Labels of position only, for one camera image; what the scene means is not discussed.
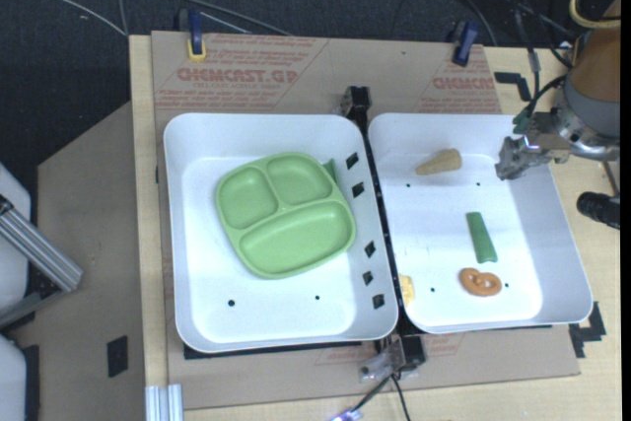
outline green object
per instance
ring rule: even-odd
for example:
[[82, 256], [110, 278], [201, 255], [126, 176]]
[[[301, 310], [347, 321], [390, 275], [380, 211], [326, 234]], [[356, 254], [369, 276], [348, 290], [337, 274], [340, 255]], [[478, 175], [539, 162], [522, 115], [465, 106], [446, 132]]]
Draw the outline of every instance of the green object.
[[255, 274], [282, 278], [322, 265], [355, 240], [355, 220], [329, 171], [304, 153], [272, 155], [222, 177], [215, 203]]
[[528, 108], [524, 107], [522, 109], [522, 112], [520, 112], [517, 116], [513, 118], [513, 124], [515, 125], [515, 127], [513, 128], [513, 133], [516, 135], [526, 133], [526, 129], [529, 123], [530, 116], [528, 115]]
[[482, 215], [479, 212], [469, 212], [466, 214], [466, 222], [473, 239], [477, 262], [497, 261], [497, 252], [495, 252], [491, 237], [486, 230]]
[[337, 184], [337, 173], [335, 172], [335, 161], [334, 160], [329, 160], [328, 162], [326, 162], [322, 166], [326, 169], [328, 174], [335, 181], [335, 184]]

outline white tray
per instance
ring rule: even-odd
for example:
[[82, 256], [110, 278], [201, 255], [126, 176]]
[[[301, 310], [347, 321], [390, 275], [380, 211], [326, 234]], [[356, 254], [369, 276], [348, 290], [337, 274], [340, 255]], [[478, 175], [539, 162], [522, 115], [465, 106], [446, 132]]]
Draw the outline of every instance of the white tray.
[[[396, 114], [376, 117], [369, 137], [396, 268], [415, 298], [405, 310], [430, 333], [576, 322], [592, 293], [548, 166], [501, 181], [495, 164], [512, 117]], [[417, 175], [436, 153], [456, 148], [457, 171]], [[480, 212], [497, 262], [478, 264], [465, 214]], [[492, 297], [466, 292], [465, 267], [499, 276]]]
[[[164, 142], [175, 322], [186, 344], [214, 353], [372, 340], [392, 332], [397, 300], [364, 142], [354, 123], [332, 114], [185, 113], [167, 125]], [[323, 164], [334, 160], [356, 239], [316, 269], [263, 279], [242, 264], [224, 233], [215, 188], [230, 170], [287, 151]], [[358, 162], [347, 169], [355, 153]], [[354, 197], [352, 187], [360, 182], [364, 191]]]
[[0, 419], [24, 421], [27, 401], [27, 361], [22, 351], [0, 335]]

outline blue clamp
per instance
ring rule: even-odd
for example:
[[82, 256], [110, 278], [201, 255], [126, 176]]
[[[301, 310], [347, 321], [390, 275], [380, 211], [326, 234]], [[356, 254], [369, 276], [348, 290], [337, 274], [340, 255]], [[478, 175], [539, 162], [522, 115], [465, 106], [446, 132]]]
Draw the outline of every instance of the blue clamp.
[[206, 59], [206, 44], [204, 44], [201, 31], [199, 12], [194, 9], [188, 10], [188, 27], [190, 28], [190, 39], [187, 41], [188, 58], [193, 62], [203, 62]]
[[452, 62], [465, 67], [469, 61], [469, 52], [471, 47], [475, 43], [478, 35], [480, 34], [480, 28], [475, 22], [466, 22], [464, 28], [460, 34], [458, 41], [456, 42], [456, 49], [454, 50], [454, 56]]

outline tan table surface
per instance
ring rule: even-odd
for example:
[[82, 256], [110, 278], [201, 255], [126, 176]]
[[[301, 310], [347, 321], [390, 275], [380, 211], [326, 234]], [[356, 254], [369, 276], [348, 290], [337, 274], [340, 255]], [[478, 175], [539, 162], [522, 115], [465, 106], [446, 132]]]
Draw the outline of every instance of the tan table surface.
[[[485, 48], [492, 72], [520, 72], [530, 79], [526, 51]], [[563, 68], [549, 51], [540, 50], [542, 83]], [[160, 210], [156, 185], [151, 37], [130, 38], [130, 65], [138, 205], [138, 234], [143, 308], [146, 386], [169, 382], [160, 239]], [[502, 112], [517, 113], [523, 106], [516, 88], [497, 87]], [[571, 158], [551, 167], [559, 196], [598, 302], [607, 335], [587, 343], [587, 358], [576, 377], [520, 381], [483, 386], [457, 386], [405, 393], [412, 419], [448, 420], [616, 420], [622, 419], [620, 329], [620, 234], [580, 215], [576, 200], [584, 191], [610, 193], [601, 164]], [[210, 420], [327, 420], [357, 403], [359, 397], [334, 397], [251, 406], [186, 411], [187, 421]], [[364, 419], [404, 419], [396, 393], [377, 395], [363, 408]]]

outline orange pretzel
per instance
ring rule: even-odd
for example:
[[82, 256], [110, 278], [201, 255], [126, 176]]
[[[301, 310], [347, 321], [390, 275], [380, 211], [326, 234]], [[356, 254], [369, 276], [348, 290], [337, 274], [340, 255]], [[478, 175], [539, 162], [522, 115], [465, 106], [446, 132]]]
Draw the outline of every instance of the orange pretzel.
[[463, 268], [459, 277], [464, 289], [477, 297], [497, 295], [502, 289], [500, 278], [490, 272], [480, 273], [475, 268]]

